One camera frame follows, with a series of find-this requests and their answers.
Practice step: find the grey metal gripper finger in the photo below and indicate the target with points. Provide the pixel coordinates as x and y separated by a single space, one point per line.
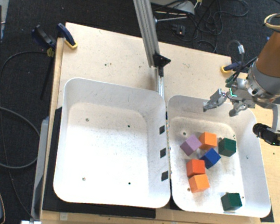
237 108
214 100

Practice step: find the blue cube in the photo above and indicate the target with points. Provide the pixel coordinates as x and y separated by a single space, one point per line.
211 158

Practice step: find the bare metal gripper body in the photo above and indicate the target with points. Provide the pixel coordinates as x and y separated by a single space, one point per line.
246 95

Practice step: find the pale wood board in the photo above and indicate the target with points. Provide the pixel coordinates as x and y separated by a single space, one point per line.
111 57

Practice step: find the purple cube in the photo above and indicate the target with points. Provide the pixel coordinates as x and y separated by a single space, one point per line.
190 145

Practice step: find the white plastic tray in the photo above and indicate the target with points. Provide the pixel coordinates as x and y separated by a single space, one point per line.
107 151
224 180

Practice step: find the green cube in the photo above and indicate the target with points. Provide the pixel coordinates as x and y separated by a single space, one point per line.
227 147
231 202

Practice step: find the black cylinder on white bracket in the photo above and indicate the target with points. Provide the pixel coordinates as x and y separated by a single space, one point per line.
267 133

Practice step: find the dark orange cube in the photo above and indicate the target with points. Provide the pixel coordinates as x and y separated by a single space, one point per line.
195 168

